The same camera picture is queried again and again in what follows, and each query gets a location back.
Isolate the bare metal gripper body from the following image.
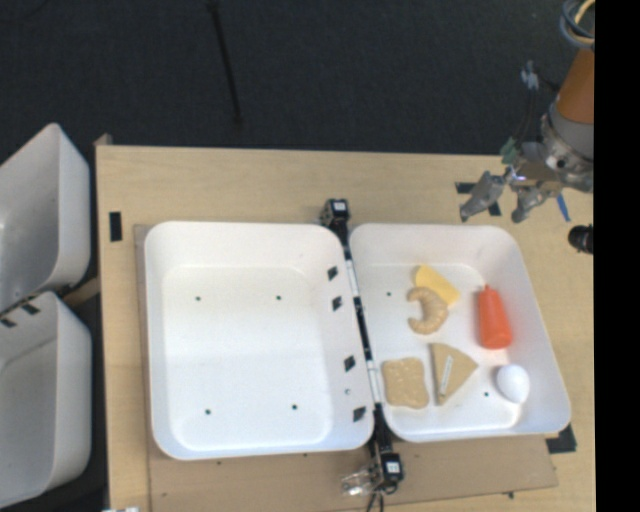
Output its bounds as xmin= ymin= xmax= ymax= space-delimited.
xmin=509 ymin=140 xmax=595 ymax=195

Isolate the yellow cheese slice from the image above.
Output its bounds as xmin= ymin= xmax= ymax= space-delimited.
xmin=413 ymin=264 xmax=462 ymax=307

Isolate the orange bottle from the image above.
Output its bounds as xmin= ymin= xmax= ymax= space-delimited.
xmin=476 ymin=283 xmax=514 ymax=351

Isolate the tan croissant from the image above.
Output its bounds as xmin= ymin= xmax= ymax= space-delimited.
xmin=405 ymin=286 xmax=450 ymax=336

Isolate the thin black and white rod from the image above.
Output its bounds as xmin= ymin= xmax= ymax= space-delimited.
xmin=337 ymin=219 xmax=394 ymax=454

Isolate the brown sandwich wedge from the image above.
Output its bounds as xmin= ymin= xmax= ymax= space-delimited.
xmin=429 ymin=342 xmax=480 ymax=407

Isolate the white egg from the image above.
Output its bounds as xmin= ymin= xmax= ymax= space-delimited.
xmin=495 ymin=363 xmax=531 ymax=404

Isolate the tan bread slice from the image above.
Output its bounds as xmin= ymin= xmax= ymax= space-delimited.
xmin=380 ymin=356 xmax=431 ymax=409

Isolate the white plastic tray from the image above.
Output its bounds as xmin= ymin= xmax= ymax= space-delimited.
xmin=348 ymin=222 xmax=573 ymax=445
xmin=143 ymin=220 xmax=377 ymax=461

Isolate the black cylinder on white bracket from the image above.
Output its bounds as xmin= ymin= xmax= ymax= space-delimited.
xmin=567 ymin=224 xmax=595 ymax=255

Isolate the black block with thin wires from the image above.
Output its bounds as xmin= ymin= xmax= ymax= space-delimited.
xmin=377 ymin=452 xmax=406 ymax=484
xmin=321 ymin=197 xmax=352 ymax=227

